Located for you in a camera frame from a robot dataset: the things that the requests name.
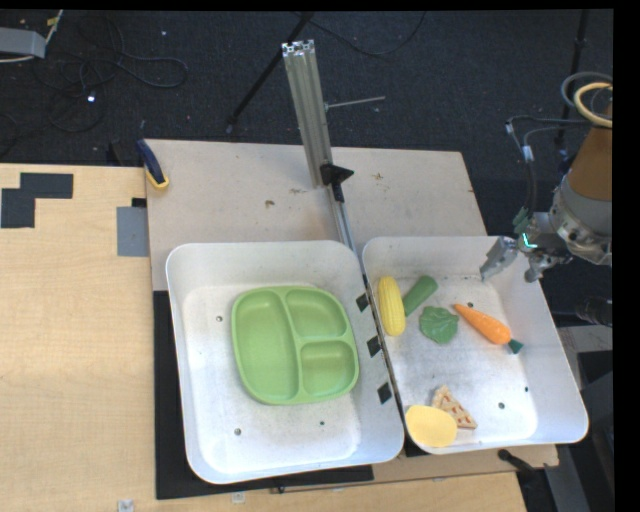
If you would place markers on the yellow round chip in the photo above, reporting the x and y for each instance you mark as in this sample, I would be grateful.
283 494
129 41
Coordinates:
430 426

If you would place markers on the white plastic tray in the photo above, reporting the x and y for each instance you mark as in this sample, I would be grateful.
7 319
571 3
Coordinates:
210 400
465 375

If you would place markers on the pale flat board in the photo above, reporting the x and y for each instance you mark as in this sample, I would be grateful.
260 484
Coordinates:
240 200

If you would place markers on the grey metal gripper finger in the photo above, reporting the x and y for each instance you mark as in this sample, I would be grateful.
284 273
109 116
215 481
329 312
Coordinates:
536 269
497 257

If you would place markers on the thin black and white rod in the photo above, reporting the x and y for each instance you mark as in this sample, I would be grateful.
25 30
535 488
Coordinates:
345 225

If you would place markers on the yellow corn cob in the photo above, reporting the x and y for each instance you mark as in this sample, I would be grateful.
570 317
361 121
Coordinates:
391 306

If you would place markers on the green cucumber piece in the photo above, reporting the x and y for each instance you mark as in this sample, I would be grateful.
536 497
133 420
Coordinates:
419 296

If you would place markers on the green divided plate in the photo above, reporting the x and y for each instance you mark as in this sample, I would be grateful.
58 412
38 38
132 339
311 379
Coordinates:
265 345

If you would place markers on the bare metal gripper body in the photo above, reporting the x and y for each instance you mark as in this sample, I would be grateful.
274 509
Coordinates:
575 240

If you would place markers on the green lettuce leaf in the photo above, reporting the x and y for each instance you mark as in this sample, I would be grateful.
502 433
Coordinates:
439 325

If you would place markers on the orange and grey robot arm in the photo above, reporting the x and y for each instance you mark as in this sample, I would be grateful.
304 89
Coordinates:
592 165

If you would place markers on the pizza slice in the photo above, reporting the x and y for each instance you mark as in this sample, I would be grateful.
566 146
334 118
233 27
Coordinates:
456 407

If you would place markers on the orange carrot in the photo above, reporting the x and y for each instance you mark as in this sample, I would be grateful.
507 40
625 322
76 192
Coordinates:
485 324

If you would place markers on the black cylinder on white bracket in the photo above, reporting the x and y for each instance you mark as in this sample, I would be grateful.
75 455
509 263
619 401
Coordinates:
595 311

